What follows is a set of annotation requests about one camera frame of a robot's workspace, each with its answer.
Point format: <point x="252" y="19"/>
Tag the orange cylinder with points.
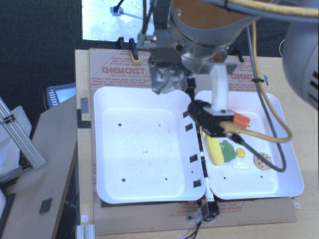
<point x="242" y="119"/>

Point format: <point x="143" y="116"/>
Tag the white fried egg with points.
<point x="240" y="158"/>

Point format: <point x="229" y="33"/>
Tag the green lettuce leaf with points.
<point x="228" y="152"/>

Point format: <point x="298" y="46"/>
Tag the thin black and white rod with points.
<point x="205" y="168"/>

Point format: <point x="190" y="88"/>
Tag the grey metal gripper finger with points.
<point x="158" y="82"/>
<point x="172" y="81"/>

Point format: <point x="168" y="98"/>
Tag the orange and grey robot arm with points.
<point x="199" y="15"/>

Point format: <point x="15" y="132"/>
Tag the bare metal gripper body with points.
<point x="165" y="55"/>

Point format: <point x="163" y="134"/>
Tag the white plastic tray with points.
<point x="244" y="183"/>
<point x="144" y="146"/>

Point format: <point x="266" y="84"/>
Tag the yellow corn cob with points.
<point x="215" y="151"/>

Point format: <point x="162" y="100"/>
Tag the brown cardboard board red print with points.
<point x="119" y="66"/>

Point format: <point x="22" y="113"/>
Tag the brown chocolate chip biscuit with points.
<point x="262" y="161"/>

